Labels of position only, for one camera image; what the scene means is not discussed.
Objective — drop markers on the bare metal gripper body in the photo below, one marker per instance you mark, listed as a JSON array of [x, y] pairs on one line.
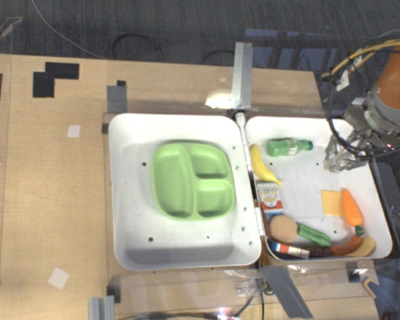
[[370, 132]]

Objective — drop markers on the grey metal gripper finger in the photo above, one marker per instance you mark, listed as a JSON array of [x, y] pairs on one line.
[[351, 160], [331, 155]]

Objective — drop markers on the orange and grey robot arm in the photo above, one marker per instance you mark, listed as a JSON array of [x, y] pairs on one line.
[[395, 82]]

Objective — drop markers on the white plastic tray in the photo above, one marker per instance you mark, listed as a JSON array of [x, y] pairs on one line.
[[136, 192], [306, 185]]

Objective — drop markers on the yellow cheese slice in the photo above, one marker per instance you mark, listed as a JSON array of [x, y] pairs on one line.
[[331, 202]]

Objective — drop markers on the orange carrot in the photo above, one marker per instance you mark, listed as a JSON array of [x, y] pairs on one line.
[[351, 208]]

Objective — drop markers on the green plastic bottle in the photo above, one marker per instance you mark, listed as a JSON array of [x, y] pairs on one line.
[[281, 147]]

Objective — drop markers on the yellow banana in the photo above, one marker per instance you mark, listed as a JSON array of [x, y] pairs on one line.
[[260, 168]]

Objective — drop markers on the white red blue carton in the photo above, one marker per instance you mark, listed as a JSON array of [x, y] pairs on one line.
[[269, 198]]

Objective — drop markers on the green asparagus bundle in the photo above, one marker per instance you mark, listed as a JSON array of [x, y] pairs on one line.
[[315, 236]]

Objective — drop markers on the orange brown sausage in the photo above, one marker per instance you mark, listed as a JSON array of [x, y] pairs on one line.
[[348, 246]]

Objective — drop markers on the tan bread slice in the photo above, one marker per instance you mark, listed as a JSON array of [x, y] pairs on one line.
[[367, 247]]

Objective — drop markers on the tan round biscuit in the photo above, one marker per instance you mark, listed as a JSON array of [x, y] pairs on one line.
[[282, 228]]

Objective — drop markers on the dark brown bar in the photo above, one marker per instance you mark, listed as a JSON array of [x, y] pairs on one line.
[[320, 252]]

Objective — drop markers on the pale wood board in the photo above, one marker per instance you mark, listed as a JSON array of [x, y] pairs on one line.
[[186, 88]]

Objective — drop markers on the green divided plate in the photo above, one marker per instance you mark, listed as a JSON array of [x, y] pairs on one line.
[[173, 178]]

